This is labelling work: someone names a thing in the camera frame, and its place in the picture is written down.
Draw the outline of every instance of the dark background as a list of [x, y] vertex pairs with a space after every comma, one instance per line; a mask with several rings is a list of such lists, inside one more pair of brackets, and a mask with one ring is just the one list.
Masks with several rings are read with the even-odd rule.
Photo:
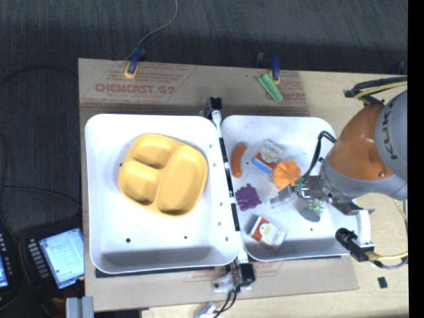
[[[407, 74], [408, 0], [178, 7], [146, 39], [146, 61], [250, 67], [263, 53], [269, 67], [276, 52], [284, 70]], [[79, 213], [78, 58], [123, 60], [174, 11], [173, 0], [0, 0], [0, 210], [16, 239]], [[25, 277], [0, 317], [46, 317]]]

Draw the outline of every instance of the monitor screen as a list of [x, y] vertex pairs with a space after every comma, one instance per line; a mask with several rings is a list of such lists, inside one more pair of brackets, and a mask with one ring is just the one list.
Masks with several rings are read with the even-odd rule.
[[40, 246], [60, 289], [84, 275], [84, 244], [80, 229], [40, 240]]
[[8, 286], [8, 285], [9, 283], [7, 282], [7, 278], [6, 278], [6, 270], [3, 265], [3, 262], [1, 261], [1, 256], [0, 256], [0, 288], [4, 288], [5, 286]]

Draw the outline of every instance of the wooden table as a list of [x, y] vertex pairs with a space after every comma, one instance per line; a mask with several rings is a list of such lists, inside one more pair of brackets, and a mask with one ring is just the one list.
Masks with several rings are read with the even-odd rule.
[[[362, 108], [361, 102], [345, 98], [343, 90], [350, 89], [359, 82], [387, 77], [375, 74], [282, 72], [283, 80], [280, 88], [285, 92], [285, 99], [282, 103], [289, 105], [286, 108], [273, 104], [273, 101], [266, 98], [264, 91], [257, 84], [256, 78], [266, 73], [264, 70], [176, 66], [177, 71], [181, 69], [179, 75], [173, 78], [169, 74], [170, 65], [147, 63], [143, 74], [151, 69], [156, 73], [164, 72], [166, 76], [162, 82], [150, 81], [148, 84], [150, 91], [153, 91], [159, 85], [163, 86], [165, 81], [166, 86], [164, 88], [171, 90], [172, 96], [166, 99], [163, 99], [162, 96], [162, 100], [154, 106], [143, 105], [140, 99], [138, 105], [130, 105], [126, 108], [125, 105], [114, 104], [118, 99], [111, 99], [110, 93], [109, 99], [101, 99], [102, 97], [105, 98], [105, 88], [109, 88], [109, 92], [112, 91], [110, 85], [105, 85], [105, 80], [109, 79], [106, 78], [108, 73], [112, 72], [111, 74], [114, 74], [115, 78], [118, 76], [116, 84], [129, 83], [123, 82], [119, 73], [117, 73], [123, 65], [124, 63], [106, 60], [81, 60], [79, 63], [86, 295], [93, 297], [96, 311], [141, 308], [146, 307], [144, 305], [146, 302], [154, 303], [154, 305], [148, 305], [148, 310], [142, 312], [143, 317], [151, 318], [193, 317], [193, 312], [203, 305], [201, 302], [206, 302], [208, 298], [212, 298], [211, 300], [216, 301], [218, 307], [220, 307], [225, 297], [199, 294], [200, 299], [197, 298], [193, 301], [188, 301], [183, 293], [181, 301], [178, 301], [178, 295], [173, 297], [172, 300], [161, 297], [163, 293], [184, 291], [184, 288], [178, 288], [178, 281], [176, 282], [173, 276], [169, 277], [169, 281], [161, 282], [163, 288], [157, 288], [155, 283], [157, 277], [155, 278], [155, 276], [95, 277], [94, 266], [89, 257], [89, 244], [87, 243], [89, 238], [89, 206], [83, 137], [83, 126], [90, 116], [102, 112], [122, 113], [127, 111], [131, 113], [192, 113], [193, 110], [199, 110], [199, 107], [204, 104], [208, 97], [222, 97], [224, 108], [227, 106], [225, 109], [230, 113], [253, 114], [256, 112], [303, 116], [309, 110], [310, 116], [326, 120], [334, 128], [335, 133], [339, 135], [348, 120]], [[96, 92], [95, 86], [100, 86], [103, 91]], [[389, 101], [404, 89], [399, 87], [377, 96]], [[361, 207], [375, 209], [370, 219], [372, 242], [376, 245], [376, 252], [381, 255], [388, 255], [406, 251], [405, 225], [393, 201], [378, 194], [368, 194], [358, 198], [357, 201]], [[343, 265], [332, 264], [334, 263], [332, 261], [325, 264], [326, 261], [313, 260], [284, 263], [286, 262], [283, 262], [281, 270], [290, 270], [291, 272], [288, 282], [279, 283], [276, 282], [280, 279], [279, 277], [270, 278], [270, 287], [276, 289], [276, 295], [273, 295], [272, 291], [271, 294], [266, 292], [265, 297], [259, 295], [259, 291], [258, 297], [255, 296], [255, 292], [250, 295], [241, 295], [234, 306], [223, 313], [221, 317], [409, 316], [408, 265], [396, 270], [383, 270], [369, 262], [359, 263], [349, 256], [343, 258]], [[313, 279], [313, 275], [305, 272], [309, 269], [308, 265], [311, 270], [313, 268], [321, 270], [316, 274], [317, 279], [322, 279], [321, 285], [312, 284], [309, 281]], [[349, 272], [352, 272], [350, 279], [346, 280], [345, 284], [343, 283], [345, 281], [344, 272], [346, 276], [350, 274]], [[352, 283], [352, 274], [356, 276], [357, 283], [355, 284]], [[386, 288], [381, 288], [379, 285], [378, 278], [383, 277], [387, 281]], [[340, 283], [340, 290], [337, 289], [337, 283]], [[204, 289], [199, 288], [200, 285], [201, 283], [192, 290], [202, 292]], [[207, 288], [205, 292], [211, 293], [211, 290]]]

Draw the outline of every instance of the phone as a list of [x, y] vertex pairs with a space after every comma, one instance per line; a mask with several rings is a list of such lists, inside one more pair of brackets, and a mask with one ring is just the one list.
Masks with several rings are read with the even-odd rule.
[[64, 317], [66, 298], [83, 296], [81, 218], [27, 233], [19, 243], [26, 278], [47, 313]]
[[19, 253], [10, 233], [0, 221], [0, 310], [18, 296], [20, 288]]

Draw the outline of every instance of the divided yellow plate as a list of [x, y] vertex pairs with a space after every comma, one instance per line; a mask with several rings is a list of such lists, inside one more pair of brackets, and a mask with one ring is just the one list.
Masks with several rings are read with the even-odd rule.
[[204, 155], [196, 148], [162, 134], [139, 136], [118, 175], [121, 193], [161, 215], [182, 216], [199, 201], [207, 179]]

